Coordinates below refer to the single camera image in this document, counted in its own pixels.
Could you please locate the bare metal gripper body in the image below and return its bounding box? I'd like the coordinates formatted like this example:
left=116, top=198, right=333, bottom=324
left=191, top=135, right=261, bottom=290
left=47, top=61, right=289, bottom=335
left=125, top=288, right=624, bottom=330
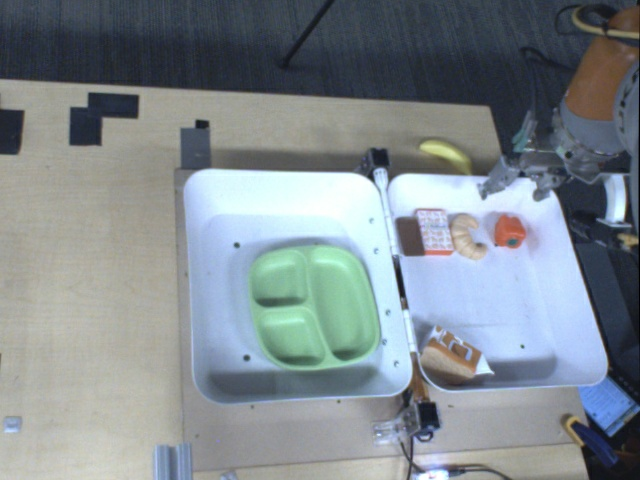
left=514, top=135, right=604, bottom=185

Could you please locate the orange bell pepper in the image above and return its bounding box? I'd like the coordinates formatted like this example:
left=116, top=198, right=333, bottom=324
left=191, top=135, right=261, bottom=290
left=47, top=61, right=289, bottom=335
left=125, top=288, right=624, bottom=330
left=493, top=212, right=528, bottom=250

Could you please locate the yellow banana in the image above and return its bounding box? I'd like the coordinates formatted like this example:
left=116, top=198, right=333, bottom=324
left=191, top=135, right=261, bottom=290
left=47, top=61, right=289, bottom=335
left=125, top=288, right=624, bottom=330
left=418, top=138, right=474, bottom=176

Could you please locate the beige croissant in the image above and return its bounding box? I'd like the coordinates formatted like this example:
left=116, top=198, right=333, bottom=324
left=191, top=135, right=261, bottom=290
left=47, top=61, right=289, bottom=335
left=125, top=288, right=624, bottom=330
left=449, top=212, right=489, bottom=261

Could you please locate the orange and white carton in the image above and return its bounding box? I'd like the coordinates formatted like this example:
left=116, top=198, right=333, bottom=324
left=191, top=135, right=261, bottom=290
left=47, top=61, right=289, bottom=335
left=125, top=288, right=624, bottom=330
left=414, top=207, right=456, bottom=257

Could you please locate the thin black and white rod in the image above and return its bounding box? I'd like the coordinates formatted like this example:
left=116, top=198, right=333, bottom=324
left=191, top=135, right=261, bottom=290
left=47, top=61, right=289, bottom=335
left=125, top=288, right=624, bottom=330
left=371, top=166, right=420, bottom=369

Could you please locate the white plastic tray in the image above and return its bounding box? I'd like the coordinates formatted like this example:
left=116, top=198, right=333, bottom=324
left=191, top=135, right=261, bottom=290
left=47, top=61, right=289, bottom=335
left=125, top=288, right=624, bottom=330
left=182, top=168, right=414, bottom=406
left=386, top=172, right=610, bottom=394

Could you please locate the tan and white pizza slice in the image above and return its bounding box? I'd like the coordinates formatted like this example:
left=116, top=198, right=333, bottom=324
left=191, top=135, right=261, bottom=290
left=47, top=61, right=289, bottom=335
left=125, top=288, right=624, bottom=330
left=419, top=324, right=496, bottom=387

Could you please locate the green divided plate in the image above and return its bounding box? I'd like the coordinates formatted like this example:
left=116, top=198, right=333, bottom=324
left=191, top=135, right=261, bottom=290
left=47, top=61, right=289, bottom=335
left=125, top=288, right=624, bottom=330
left=247, top=244, right=383, bottom=371

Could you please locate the black cylinder on white bracket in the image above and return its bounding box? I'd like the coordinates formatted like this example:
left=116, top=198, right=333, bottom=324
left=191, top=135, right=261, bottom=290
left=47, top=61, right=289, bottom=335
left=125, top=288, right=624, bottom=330
left=569, top=172, right=640, bottom=250

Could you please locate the black block with thin wires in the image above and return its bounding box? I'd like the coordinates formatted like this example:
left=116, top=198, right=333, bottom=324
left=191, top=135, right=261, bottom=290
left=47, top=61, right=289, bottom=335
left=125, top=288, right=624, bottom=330
left=363, top=147, right=391, bottom=172
left=416, top=400, right=443, bottom=433

